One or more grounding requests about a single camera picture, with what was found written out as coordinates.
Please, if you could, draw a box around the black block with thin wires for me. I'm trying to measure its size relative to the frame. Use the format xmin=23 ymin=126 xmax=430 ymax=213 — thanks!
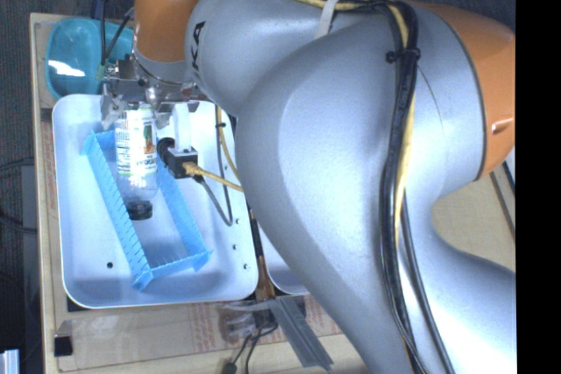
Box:
xmin=251 ymin=317 xmax=281 ymax=335

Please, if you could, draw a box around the white plastic tray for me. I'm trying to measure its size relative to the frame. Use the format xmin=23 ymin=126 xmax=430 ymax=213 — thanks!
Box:
xmin=51 ymin=93 xmax=260 ymax=311

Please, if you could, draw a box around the blue ribbed plastic frame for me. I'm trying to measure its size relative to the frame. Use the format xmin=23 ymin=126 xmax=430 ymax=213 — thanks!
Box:
xmin=80 ymin=130 xmax=215 ymax=292

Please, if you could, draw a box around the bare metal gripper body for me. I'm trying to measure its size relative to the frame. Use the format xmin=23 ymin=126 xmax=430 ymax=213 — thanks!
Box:
xmin=103 ymin=55 xmax=201 ymax=113

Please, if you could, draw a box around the black cylinder on white bracket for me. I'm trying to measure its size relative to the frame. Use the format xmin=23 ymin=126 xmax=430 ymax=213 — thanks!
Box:
xmin=156 ymin=102 xmax=200 ymax=180

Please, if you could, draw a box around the clear plastic bottle green label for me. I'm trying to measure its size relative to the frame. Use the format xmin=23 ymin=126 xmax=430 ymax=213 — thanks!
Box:
xmin=114 ymin=102 xmax=160 ymax=222

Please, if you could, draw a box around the teal plastic bowl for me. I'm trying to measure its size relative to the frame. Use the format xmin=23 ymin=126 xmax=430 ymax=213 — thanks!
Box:
xmin=44 ymin=17 xmax=135 ymax=101

